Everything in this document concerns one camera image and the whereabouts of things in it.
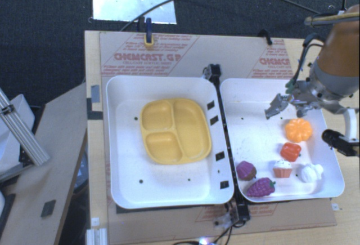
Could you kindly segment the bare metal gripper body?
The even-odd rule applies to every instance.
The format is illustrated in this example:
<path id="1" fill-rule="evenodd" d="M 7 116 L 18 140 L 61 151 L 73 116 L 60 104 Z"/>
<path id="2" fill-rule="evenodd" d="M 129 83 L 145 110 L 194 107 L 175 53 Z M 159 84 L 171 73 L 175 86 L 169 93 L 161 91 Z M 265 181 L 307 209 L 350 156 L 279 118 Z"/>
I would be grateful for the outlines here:
<path id="1" fill-rule="evenodd" d="M 325 109 L 332 114 L 343 114 L 346 108 L 340 101 L 355 93 L 354 80 L 289 81 L 289 103 L 292 105 L 309 104 L 313 109 Z"/>

